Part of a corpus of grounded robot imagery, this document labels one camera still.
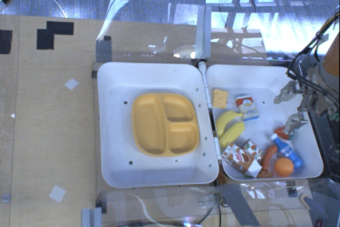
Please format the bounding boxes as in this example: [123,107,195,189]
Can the yellow banana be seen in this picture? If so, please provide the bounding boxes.
[215,110,244,138]

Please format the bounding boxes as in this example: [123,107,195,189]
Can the thin black and white rod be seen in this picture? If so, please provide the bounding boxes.
[198,61,223,162]

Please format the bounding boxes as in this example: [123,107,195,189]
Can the yellow corn cob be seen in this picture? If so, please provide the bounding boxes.
[218,121,246,149]

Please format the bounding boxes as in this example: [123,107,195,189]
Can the red and white carton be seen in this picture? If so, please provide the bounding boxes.
[235,95,260,122]

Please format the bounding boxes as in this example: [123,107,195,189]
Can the orange fruit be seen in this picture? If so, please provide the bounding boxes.
[274,157,295,178]

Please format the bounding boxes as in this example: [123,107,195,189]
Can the brown toy food piece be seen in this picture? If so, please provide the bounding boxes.
[257,169,275,179]

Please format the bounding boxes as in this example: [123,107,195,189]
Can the red curved toy food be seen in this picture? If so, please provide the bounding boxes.
[274,127,294,141]

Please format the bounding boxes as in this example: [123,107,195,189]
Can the white and brown carton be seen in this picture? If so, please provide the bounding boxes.
[220,142,262,179]

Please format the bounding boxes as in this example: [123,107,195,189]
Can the yellow divided plate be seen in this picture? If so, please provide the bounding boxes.
[131,92,201,157]

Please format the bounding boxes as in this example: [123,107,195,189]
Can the white carton with orange print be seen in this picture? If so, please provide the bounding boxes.
[241,139,266,162]

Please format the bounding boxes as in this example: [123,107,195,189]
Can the orange sausage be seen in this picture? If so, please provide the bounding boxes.
[259,144,278,172]

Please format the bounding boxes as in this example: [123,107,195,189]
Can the blue bottle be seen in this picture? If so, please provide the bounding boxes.
[269,133,304,170]

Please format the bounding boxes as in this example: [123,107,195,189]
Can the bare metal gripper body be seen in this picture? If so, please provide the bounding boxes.
[297,73,340,116]

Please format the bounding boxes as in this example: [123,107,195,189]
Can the yellow cheese slice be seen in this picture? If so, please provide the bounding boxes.
[211,88,230,110]

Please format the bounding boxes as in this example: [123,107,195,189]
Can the white plastic tray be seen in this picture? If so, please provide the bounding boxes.
[206,64,325,182]
[97,61,220,189]

